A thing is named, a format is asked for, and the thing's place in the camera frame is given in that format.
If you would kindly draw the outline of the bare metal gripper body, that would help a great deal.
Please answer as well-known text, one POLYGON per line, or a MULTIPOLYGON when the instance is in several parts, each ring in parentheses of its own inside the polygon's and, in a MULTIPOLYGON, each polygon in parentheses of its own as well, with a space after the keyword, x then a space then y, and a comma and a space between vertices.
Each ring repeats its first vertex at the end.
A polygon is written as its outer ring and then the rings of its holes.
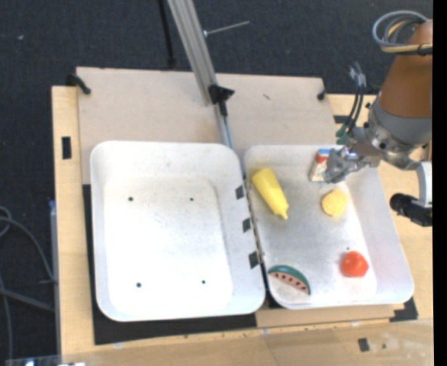
POLYGON ((399 141, 383 127, 355 127, 346 141, 349 169, 358 171, 364 167, 377 167, 386 162, 393 167, 411 171, 418 161, 410 155, 424 144, 408 144, 399 141))

